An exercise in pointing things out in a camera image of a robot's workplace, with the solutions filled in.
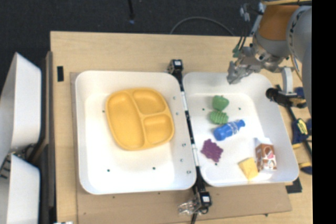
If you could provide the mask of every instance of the black tape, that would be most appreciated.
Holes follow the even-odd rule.
[[[57,81],[64,81],[64,71],[63,66],[57,67]]]

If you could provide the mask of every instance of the orange plate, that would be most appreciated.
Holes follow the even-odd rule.
[[[150,88],[115,92],[106,101],[111,133],[125,150],[143,150],[168,142],[174,123],[163,96]]]

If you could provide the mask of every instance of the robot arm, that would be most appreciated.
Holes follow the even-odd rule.
[[[243,77],[264,68],[270,72],[282,72],[286,82],[294,68],[279,65],[284,59],[294,57],[302,63],[303,89],[311,114],[312,0],[260,2],[266,8],[253,34],[253,42],[248,47],[238,49],[238,59],[230,62],[227,80],[230,84],[236,84]]]

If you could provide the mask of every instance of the tray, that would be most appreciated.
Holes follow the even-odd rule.
[[[183,190],[196,181],[196,168],[178,81],[168,73],[85,71],[74,81],[79,181],[91,194]],[[145,150],[121,148],[105,112],[114,92],[150,88],[167,102],[174,123],[169,142]]]
[[[115,92],[108,97],[105,112],[114,139],[126,150],[162,145],[175,132],[168,104],[154,89]]]
[[[238,84],[228,84],[227,73],[192,72],[185,75],[183,84],[191,125],[197,147],[201,174],[204,180],[215,187],[292,182],[299,174],[296,157],[292,150],[279,106],[266,98],[270,81],[261,74],[252,74]],[[223,95],[229,100],[225,108],[229,121],[243,119],[246,126],[236,135],[216,141],[209,114],[213,111],[212,98]],[[277,170],[259,175],[248,181],[238,162],[255,157],[254,138],[267,137],[274,144]],[[200,151],[204,141],[211,139],[224,151],[216,163]]]

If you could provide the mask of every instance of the blue bottle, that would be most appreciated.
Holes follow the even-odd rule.
[[[218,127],[214,130],[214,136],[216,140],[222,141],[225,138],[238,133],[241,127],[245,126],[245,122],[243,120],[239,121],[231,121],[224,124],[221,127]]]

